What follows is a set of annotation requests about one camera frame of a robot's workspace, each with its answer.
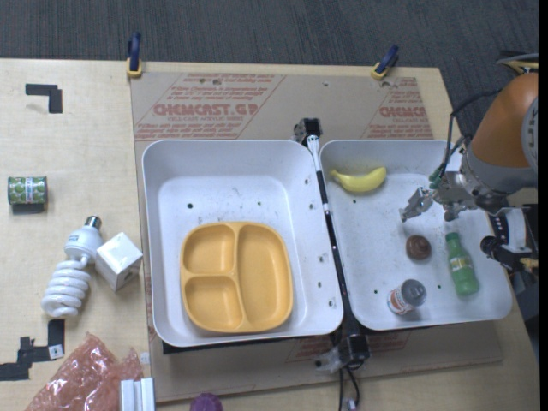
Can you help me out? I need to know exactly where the purple round object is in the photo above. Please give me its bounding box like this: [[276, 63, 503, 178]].
[[188, 392, 225, 411]]

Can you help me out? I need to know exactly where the brown cardboard board, red print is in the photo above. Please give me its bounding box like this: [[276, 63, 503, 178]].
[[128, 61, 504, 404]]

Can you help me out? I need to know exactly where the white plastic tray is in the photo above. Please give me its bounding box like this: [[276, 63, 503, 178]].
[[319, 139, 515, 332], [140, 139, 345, 348]]

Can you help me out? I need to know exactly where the yellow banana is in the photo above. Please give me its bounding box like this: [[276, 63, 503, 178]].
[[328, 165, 388, 195]]

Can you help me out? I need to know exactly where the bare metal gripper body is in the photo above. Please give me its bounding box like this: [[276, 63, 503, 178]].
[[431, 170, 511, 217]]

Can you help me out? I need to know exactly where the white spiral light bulb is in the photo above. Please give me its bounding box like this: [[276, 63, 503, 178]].
[[39, 215, 105, 319]]

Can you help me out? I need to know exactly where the small green patterned can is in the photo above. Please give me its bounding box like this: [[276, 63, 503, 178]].
[[6, 175, 49, 207]]

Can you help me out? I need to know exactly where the white cube box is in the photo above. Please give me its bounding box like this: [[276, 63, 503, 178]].
[[94, 231, 145, 293]]

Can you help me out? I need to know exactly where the small orange and white can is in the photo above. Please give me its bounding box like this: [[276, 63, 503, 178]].
[[386, 278, 428, 317]]

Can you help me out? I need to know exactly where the black cylinder on white bracket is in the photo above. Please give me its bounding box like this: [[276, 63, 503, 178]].
[[479, 205, 537, 273]]

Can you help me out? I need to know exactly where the brown doughnut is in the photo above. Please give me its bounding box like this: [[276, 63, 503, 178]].
[[405, 234, 433, 262]]

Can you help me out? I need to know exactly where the thin black and white rod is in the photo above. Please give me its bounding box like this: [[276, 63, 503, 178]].
[[305, 134, 361, 338]]

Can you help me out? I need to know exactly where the black block with thin wires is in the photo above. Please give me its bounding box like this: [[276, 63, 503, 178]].
[[293, 117, 324, 143], [337, 334, 372, 364]]

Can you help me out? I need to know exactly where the green plastic bottle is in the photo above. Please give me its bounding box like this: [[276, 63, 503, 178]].
[[444, 231, 481, 298]]

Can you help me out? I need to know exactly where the pink plastic bag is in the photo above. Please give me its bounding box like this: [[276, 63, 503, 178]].
[[23, 331, 145, 411]]

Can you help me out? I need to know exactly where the white ribbed block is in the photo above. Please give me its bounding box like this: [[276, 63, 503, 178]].
[[119, 376, 157, 411]]

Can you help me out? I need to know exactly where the yellow divided plate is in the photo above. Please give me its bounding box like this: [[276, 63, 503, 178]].
[[179, 221, 295, 334]]

